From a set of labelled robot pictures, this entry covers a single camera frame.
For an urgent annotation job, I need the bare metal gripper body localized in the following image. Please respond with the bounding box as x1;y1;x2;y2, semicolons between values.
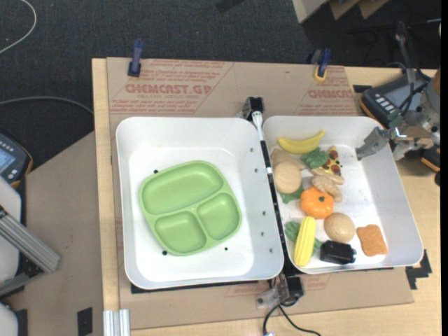
388;107;442;162

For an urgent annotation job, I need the pizza slice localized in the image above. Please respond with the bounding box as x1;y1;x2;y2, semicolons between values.
310;145;346;186

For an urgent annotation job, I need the white plastic tray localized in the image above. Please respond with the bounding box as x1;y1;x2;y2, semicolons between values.
115;116;285;290
261;115;424;275

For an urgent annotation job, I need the dark green toy leaf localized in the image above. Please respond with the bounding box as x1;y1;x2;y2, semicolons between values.
300;147;331;170

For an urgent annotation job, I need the beige croissant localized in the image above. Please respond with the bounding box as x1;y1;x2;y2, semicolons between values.
311;175;344;203

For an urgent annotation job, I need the yellow banana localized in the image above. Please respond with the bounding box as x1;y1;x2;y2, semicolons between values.
276;129;326;155

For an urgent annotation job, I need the orange pumpkin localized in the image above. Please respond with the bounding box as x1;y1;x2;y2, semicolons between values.
299;186;335;220

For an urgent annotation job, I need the brown bread roll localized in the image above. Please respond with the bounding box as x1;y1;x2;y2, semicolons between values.
323;212;356;244

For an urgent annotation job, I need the beige bread slice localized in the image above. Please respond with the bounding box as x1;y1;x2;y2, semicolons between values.
269;148;306;172

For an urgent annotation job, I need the round beige biscuit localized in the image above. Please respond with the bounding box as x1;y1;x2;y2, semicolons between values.
272;161;302;195

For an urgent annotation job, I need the orange chicken nugget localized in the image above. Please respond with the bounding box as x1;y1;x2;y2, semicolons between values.
356;224;389;258

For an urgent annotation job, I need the green lettuce leaf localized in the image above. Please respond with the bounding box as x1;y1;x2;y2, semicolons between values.
279;183;305;204

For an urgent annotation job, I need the thin black and white rod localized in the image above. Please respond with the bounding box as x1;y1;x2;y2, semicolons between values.
251;111;292;280

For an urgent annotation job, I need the black can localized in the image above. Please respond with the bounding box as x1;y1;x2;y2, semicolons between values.
319;239;358;266

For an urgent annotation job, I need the yellow corn cob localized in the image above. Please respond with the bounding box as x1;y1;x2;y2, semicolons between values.
284;216;323;267

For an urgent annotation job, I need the brown cardboard board red print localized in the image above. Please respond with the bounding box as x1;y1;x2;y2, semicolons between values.
106;57;416;330

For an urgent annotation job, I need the green divided plate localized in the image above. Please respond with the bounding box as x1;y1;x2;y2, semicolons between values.
139;160;243;257

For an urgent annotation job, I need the black block with thin wires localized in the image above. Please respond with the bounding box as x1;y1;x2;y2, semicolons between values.
256;276;305;309
240;96;265;120

